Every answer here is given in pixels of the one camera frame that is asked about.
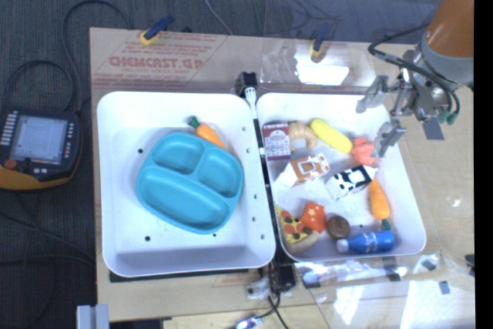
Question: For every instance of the blue divided plate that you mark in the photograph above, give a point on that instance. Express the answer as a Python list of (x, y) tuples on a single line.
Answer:
[(181, 189)]

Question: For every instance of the yellow corn cob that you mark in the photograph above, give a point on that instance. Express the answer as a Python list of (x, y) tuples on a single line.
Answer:
[(331, 135)]

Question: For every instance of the orange and white carton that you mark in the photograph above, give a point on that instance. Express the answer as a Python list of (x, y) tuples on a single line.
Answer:
[(306, 169)]

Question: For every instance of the orange carrot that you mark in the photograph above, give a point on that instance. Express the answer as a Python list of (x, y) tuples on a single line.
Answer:
[(208, 133), (379, 202)]

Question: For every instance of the pink-orange toy food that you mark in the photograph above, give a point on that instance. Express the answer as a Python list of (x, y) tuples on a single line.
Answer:
[(362, 152)]

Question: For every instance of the white plastic tray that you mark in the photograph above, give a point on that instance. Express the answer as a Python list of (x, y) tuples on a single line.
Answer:
[(400, 204), (127, 173)]

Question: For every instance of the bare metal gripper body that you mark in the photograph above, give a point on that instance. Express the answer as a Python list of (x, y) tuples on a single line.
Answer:
[(425, 94)]

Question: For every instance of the tan croissant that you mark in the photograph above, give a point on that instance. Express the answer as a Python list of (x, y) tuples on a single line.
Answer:
[(302, 131)]

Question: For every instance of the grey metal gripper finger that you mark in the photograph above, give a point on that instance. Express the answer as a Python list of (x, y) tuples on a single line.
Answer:
[(388, 138), (373, 93)]

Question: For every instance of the blue bottle with white cap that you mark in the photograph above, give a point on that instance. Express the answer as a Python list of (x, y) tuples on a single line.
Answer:
[(367, 242)]

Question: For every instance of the brown round biscuit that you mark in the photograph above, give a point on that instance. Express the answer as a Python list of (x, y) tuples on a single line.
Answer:
[(338, 227)]

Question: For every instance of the thin black and white rod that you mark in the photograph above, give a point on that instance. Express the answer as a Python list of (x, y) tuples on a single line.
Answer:
[(251, 100)]

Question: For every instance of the pizza slice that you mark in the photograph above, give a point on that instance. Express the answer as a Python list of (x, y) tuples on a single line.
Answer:
[(294, 233)]

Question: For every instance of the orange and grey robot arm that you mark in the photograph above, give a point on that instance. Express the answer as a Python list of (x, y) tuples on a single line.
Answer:
[(452, 19)]

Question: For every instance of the brown cardboard board, red print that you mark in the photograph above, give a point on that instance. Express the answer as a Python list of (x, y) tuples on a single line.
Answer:
[(231, 58)]

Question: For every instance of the red and white carton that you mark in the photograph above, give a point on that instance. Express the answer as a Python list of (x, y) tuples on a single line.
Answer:
[(276, 140)]

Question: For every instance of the black and white milk carton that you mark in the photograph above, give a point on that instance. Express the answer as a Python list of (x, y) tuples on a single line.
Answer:
[(348, 183)]

